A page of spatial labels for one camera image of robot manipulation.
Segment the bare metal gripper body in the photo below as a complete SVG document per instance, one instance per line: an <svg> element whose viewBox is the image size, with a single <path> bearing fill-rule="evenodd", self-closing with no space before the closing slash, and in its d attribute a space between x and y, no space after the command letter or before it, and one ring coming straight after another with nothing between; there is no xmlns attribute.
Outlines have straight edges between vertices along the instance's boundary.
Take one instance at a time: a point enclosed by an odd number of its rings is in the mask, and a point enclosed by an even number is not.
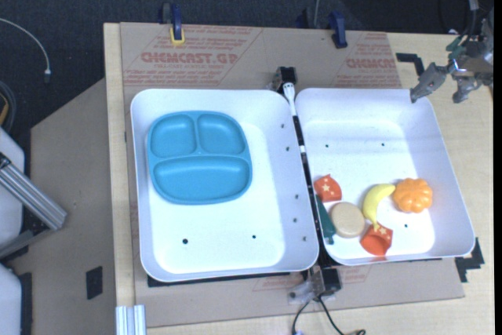
<svg viewBox="0 0 502 335"><path fill-rule="evenodd" d="M457 37L446 50L453 65L452 78L458 87L480 87L493 84L494 10L482 20L478 35Z"/></svg>

